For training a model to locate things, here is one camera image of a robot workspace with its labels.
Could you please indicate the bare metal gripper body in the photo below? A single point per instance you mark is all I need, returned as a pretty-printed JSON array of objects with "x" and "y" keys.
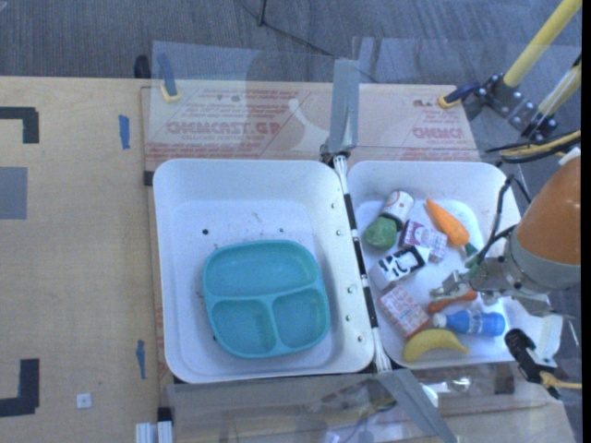
[{"x": 494, "y": 275}]

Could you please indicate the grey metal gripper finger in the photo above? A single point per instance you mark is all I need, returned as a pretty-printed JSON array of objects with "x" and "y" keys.
[
  {"x": 444, "y": 292},
  {"x": 457, "y": 278}
]

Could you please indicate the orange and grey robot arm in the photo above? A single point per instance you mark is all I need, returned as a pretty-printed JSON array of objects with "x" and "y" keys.
[{"x": 551, "y": 229}]

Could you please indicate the blue bottle white cap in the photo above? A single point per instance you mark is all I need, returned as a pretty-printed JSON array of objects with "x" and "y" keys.
[{"x": 475, "y": 322}]

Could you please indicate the orange and white carton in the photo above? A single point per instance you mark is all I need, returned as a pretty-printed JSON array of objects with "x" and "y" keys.
[{"x": 404, "y": 311}]

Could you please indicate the yellow banana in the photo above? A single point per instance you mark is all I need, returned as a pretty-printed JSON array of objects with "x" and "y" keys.
[{"x": 431, "y": 342}]

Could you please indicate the white and purple carton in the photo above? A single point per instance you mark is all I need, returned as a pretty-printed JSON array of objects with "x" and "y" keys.
[{"x": 422, "y": 238}]

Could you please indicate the black and white carton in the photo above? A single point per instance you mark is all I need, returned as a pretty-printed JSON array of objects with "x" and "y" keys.
[{"x": 397, "y": 266}]

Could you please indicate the orange carrot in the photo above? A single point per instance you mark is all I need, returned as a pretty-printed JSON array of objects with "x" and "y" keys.
[{"x": 447, "y": 223}]

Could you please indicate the green broccoli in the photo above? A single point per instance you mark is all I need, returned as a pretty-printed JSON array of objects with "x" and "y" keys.
[{"x": 380, "y": 233}]

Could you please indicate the white and brown can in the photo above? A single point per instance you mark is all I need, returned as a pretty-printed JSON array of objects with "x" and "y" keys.
[{"x": 398, "y": 205}]

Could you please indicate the white plastic tray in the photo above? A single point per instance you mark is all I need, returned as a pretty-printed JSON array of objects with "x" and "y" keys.
[
  {"x": 443, "y": 178},
  {"x": 249, "y": 192}
]

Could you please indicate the teal divided plate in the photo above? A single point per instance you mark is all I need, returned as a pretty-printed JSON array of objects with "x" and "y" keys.
[{"x": 265, "y": 293}]

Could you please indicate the brown cardboard board red print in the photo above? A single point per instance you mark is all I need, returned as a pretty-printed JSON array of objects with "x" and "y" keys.
[{"x": 258, "y": 123}]

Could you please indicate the black cylinder on white bracket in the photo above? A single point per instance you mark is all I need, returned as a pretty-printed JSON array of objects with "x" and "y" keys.
[{"x": 524, "y": 350}]

